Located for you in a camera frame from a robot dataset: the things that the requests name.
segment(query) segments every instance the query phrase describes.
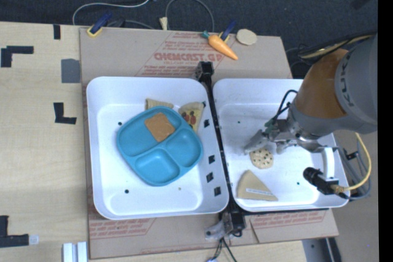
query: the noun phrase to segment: cardboard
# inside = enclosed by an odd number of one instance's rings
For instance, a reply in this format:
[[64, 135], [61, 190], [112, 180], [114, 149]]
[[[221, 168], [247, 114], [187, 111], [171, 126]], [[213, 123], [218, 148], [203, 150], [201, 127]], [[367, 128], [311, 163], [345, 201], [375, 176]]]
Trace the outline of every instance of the cardboard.
[[[112, 221], [97, 213], [91, 188], [85, 89], [100, 76], [194, 77], [200, 61], [213, 63], [213, 83], [223, 78], [291, 78], [279, 37], [258, 36], [248, 46], [231, 35], [228, 45], [239, 60], [216, 52], [200, 33], [104, 28], [91, 38], [86, 28], [80, 28], [91, 259], [216, 247], [217, 241], [205, 239], [204, 230], [218, 222], [218, 214]], [[250, 215], [246, 223], [243, 235], [229, 239], [230, 245], [338, 234], [331, 210]]]

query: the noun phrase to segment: blue plate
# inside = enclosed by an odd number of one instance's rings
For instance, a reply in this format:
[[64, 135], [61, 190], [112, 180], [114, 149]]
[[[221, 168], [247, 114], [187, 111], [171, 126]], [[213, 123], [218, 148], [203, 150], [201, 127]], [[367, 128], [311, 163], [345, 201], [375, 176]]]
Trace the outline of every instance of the blue plate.
[[[158, 142], [145, 120], [163, 113], [175, 131]], [[156, 106], [126, 122], [117, 133], [117, 147], [128, 165], [149, 185], [164, 186], [191, 170], [203, 155], [200, 138], [173, 109]]]

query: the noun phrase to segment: white tray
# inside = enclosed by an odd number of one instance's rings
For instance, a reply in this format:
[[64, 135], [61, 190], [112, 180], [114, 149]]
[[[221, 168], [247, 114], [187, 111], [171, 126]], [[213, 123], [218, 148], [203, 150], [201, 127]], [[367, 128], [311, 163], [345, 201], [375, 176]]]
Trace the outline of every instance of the white tray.
[[[145, 109], [146, 98], [174, 104], [204, 102], [198, 135], [201, 161], [180, 179], [163, 187], [143, 182], [116, 146], [119, 123]], [[99, 77], [87, 87], [93, 199], [111, 220], [217, 213], [229, 195], [205, 88], [192, 79]]]
[[[275, 115], [287, 90], [298, 90], [302, 80], [294, 79], [223, 79], [213, 88], [222, 142], [227, 162], [232, 192], [237, 204], [250, 212], [280, 210], [320, 209], [340, 207], [347, 200], [336, 195], [323, 195], [303, 178], [307, 167], [323, 171], [321, 154], [311, 154], [300, 147], [288, 148], [277, 155], [275, 144], [268, 144], [273, 153], [273, 166], [259, 169], [252, 165], [243, 147], [264, 124]], [[323, 145], [335, 146], [333, 135], [320, 138]], [[335, 157], [335, 177], [340, 185], [347, 185], [343, 166], [337, 152]], [[251, 170], [278, 198], [278, 201], [256, 201], [240, 199], [236, 196], [238, 181], [246, 170]]]

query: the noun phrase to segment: orange carrot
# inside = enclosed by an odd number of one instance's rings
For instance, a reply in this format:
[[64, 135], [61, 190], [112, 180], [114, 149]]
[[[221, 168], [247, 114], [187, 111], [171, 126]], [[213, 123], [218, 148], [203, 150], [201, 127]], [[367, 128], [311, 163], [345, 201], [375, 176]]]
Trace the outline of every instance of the orange carrot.
[[228, 56], [234, 60], [238, 59], [234, 51], [218, 35], [210, 35], [208, 37], [208, 42], [211, 47], [213, 47], [218, 52], [224, 54], [225, 56]]

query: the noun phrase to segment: light wood surface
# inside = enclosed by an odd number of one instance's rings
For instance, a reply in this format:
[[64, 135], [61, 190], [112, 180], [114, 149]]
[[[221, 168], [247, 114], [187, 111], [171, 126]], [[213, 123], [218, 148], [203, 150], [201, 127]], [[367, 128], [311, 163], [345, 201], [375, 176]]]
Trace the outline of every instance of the light wood surface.
[[[61, 60], [79, 60], [79, 28], [0, 22], [0, 48], [34, 46], [0, 68], [0, 215], [9, 234], [37, 234], [39, 244], [0, 249], [0, 261], [61, 261], [61, 246], [88, 240], [82, 87], [61, 82]], [[54, 102], [75, 125], [55, 123]], [[232, 248], [238, 261], [299, 261], [301, 241]], [[98, 261], [206, 261], [214, 250]], [[223, 249], [220, 262], [231, 261]]]

